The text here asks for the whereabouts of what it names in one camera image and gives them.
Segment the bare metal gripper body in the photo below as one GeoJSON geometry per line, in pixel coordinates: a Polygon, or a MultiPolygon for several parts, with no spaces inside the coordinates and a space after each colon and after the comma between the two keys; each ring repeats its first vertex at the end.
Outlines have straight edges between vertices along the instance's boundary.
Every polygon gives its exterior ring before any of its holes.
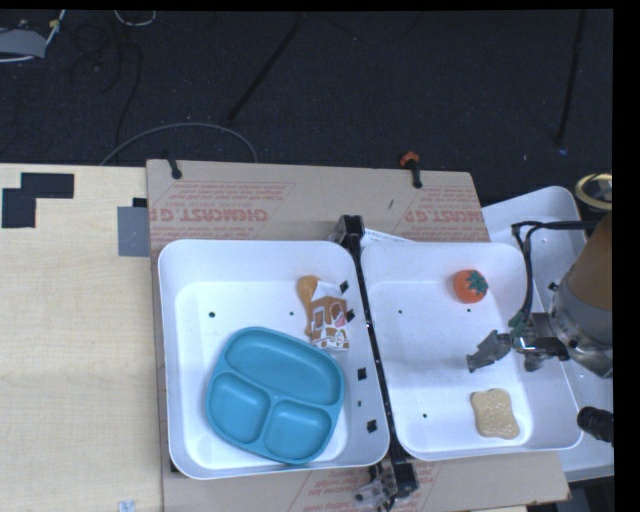
{"type": "Polygon", "coordinates": [[[568,314],[533,312],[525,317],[519,311],[510,328],[512,348],[523,356],[526,350],[545,351],[547,360],[572,360],[600,378],[613,377],[612,348],[598,343],[568,314]]]}

